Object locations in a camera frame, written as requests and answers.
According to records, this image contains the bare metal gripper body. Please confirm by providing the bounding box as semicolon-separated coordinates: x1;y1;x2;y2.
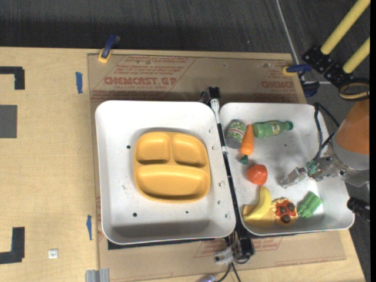
308;156;348;182

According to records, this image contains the white plastic tray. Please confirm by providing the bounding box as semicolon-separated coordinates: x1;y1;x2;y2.
94;100;237;246
219;102;355;236

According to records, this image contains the green asparagus bundle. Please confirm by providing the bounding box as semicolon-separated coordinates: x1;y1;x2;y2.
296;191;324;219

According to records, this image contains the yellow banana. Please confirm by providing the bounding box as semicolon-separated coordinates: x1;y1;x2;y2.
242;186;273;221

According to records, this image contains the yellow pizza slice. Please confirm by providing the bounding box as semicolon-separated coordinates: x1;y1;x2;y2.
243;197;299;229

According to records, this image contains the orange tomato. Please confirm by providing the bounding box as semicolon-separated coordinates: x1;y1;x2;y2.
246;163;268;186

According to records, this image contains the green plastic bottle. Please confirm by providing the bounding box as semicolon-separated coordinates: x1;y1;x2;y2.
252;120;294;139

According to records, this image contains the orange carrot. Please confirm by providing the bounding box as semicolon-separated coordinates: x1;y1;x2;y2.
238;124;255;165

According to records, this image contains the thin black and white rod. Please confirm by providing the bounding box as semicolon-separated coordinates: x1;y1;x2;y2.
210;98;245;238

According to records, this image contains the green and red can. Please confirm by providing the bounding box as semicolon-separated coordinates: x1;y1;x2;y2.
224;119;247;149

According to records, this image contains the orange divided plate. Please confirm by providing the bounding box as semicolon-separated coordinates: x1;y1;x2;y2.
133;131;212;203

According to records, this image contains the brown cardboard board red print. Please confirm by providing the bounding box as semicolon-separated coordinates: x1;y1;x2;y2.
87;53;347;282

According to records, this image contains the black cylinder on white bracket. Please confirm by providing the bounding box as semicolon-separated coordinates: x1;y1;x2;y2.
347;197;370;220

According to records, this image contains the black block with thin wires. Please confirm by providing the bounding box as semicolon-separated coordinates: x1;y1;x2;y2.
200;86;221;104
231;237;255;259

